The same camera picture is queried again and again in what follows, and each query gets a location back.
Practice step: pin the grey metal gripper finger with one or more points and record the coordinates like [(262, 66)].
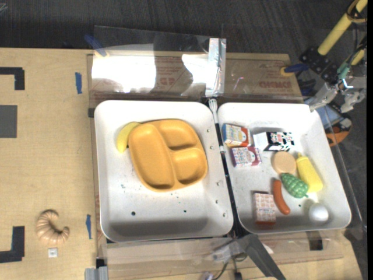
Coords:
[(323, 96), (353, 98)]

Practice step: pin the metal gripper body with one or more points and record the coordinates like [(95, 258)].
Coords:
[(355, 83)]

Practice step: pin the black and white cow carton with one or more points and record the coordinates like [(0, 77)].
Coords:
[(277, 140)]

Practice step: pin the tan round biscuit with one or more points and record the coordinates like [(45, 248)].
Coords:
[(283, 161)]

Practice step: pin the yellow squeeze bottle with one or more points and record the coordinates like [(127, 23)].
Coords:
[(309, 174)]

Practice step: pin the green grapes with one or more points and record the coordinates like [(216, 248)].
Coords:
[(295, 186)]

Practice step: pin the blue and orange carton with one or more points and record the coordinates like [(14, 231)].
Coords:
[(236, 135)]

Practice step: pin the pink carton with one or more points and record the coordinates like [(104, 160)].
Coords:
[(245, 156)]

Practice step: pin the white plastic tray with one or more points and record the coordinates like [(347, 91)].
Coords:
[(262, 182), (163, 214)]

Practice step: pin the orange sausage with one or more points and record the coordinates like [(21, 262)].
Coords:
[(280, 198)]

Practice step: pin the white egg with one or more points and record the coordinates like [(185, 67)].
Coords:
[(318, 212)]

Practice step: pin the orange and white carton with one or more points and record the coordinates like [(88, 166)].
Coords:
[(264, 209)]

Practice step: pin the orange divided plate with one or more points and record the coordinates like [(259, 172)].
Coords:
[(151, 156)]

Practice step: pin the yellow banana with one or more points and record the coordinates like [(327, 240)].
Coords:
[(123, 137)]

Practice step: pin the tan croissant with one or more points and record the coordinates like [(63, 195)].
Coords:
[(49, 232)]

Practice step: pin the small white square piece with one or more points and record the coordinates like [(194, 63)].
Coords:
[(52, 252)]

